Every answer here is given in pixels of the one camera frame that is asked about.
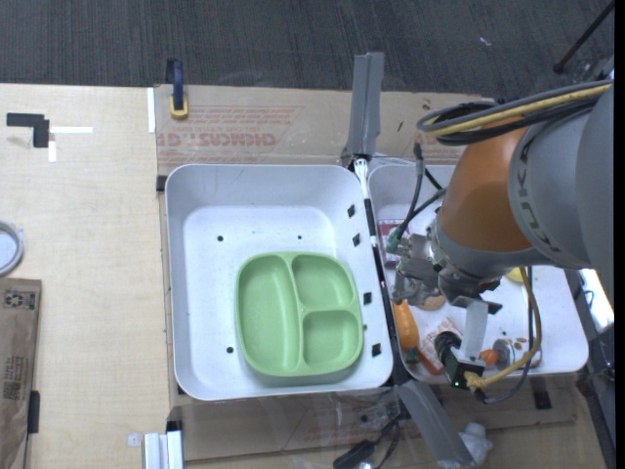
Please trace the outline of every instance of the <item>wooden surface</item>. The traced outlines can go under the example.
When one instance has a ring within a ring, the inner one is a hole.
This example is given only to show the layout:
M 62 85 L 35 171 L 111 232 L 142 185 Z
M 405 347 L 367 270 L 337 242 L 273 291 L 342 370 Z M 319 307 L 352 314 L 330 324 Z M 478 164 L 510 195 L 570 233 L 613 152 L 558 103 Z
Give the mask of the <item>wooden surface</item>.
M 15 277 L 43 282 L 33 469 L 140 468 L 132 433 L 163 432 L 170 409 L 154 135 L 146 89 L 0 86 L 6 112 L 45 114 L 57 161 L 31 130 L 0 125 L 0 218 L 23 229 Z M 491 430 L 483 467 L 602 468 L 584 399 L 571 384 L 572 420 Z M 218 459 L 189 467 L 331 467 L 343 449 Z M 421 439 L 386 467 L 438 467 Z

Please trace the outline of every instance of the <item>green divided plate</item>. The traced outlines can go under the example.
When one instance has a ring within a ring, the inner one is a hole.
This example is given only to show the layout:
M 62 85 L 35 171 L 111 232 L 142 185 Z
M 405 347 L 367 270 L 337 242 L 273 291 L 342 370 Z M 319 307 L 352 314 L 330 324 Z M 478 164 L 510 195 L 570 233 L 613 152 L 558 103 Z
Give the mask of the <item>green divided plate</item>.
M 265 375 L 302 377 L 347 368 L 362 349 L 352 273 L 309 252 L 256 255 L 240 268 L 236 330 L 245 360 Z

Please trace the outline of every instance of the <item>yellow cable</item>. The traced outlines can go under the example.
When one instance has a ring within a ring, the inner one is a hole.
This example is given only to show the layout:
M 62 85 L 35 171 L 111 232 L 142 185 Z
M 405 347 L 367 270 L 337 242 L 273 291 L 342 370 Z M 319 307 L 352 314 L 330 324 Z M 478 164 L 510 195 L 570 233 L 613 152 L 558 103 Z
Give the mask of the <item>yellow cable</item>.
M 602 85 L 600 87 L 591 87 L 589 89 L 582 89 L 576 92 L 569 92 L 568 94 L 562 94 L 561 96 L 555 96 L 554 98 L 543 99 L 542 101 L 536 101 L 535 103 L 530 103 L 528 105 L 522 105 L 517 107 L 511 107 L 509 109 L 503 109 L 502 111 L 497 111 L 495 113 L 481 116 L 479 118 L 475 118 L 473 120 L 468 120 L 462 123 L 458 123 L 456 125 L 448 125 L 441 129 L 435 129 L 431 131 L 426 131 L 426 135 L 428 136 L 446 136 L 448 134 L 453 134 L 455 132 L 462 132 L 464 130 L 473 129 L 476 127 L 480 127 L 481 125 L 485 125 L 486 123 L 492 123 L 495 121 L 503 120 L 512 116 L 518 116 L 522 114 L 528 114 L 535 111 L 540 111 L 541 109 L 545 109 L 547 107 L 554 107 L 558 105 L 563 105 L 565 103 L 571 103 L 573 101 L 579 101 L 581 99 L 590 98 L 593 96 L 597 96 L 598 94 L 606 91 L 611 84 Z
M 465 378 L 467 379 L 467 386 L 472 390 L 484 389 L 490 386 L 491 384 L 494 384 L 495 382 L 503 379 L 504 377 L 506 377 L 513 371 L 518 370 L 521 366 L 529 362 L 540 349 L 540 344 L 542 341 L 542 325 L 540 322 L 540 313 L 538 312 L 538 304 L 536 303 L 536 297 L 534 296 L 534 292 L 531 289 L 531 285 L 529 284 L 529 279 L 527 278 L 526 270 L 519 268 L 519 271 L 521 271 L 523 284 L 525 285 L 525 289 L 527 290 L 527 302 L 531 306 L 531 309 L 534 313 L 534 322 L 536 325 L 536 338 L 534 339 L 534 345 L 529 351 L 527 351 L 526 353 L 523 353 L 523 356 L 521 357 L 520 360 L 512 363 L 511 365 L 507 366 L 503 370 L 489 377 L 486 377 L 486 378 L 480 377 L 479 375 L 477 375 L 475 372 L 472 372 L 472 371 L 465 372 Z

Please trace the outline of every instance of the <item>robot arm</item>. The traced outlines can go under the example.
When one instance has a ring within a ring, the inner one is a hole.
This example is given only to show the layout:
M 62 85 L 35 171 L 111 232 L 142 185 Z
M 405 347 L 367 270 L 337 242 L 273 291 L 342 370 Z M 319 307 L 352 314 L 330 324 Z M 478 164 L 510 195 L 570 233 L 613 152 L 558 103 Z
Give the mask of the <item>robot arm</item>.
M 420 121 L 441 143 L 467 146 L 427 234 L 401 241 L 398 277 L 426 292 L 413 303 L 439 292 L 469 309 L 511 269 L 551 265 L 596 270 L 613 306 L 613 93 L 613 81 L 593 82 L 545 93 L 538 107 L 449 116 L 464 106 Z

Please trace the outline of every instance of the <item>dark floor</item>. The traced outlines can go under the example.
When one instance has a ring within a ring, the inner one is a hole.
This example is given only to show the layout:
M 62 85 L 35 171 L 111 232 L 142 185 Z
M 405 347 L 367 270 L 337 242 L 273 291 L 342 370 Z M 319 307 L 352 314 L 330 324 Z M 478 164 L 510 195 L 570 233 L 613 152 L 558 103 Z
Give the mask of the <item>dark floor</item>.
M 613 55 L 610 0 L 0 0 L 0 82 L 351 89 L 354 55 L 386 54 L 385 90 L 509 99 L 577 83 Z

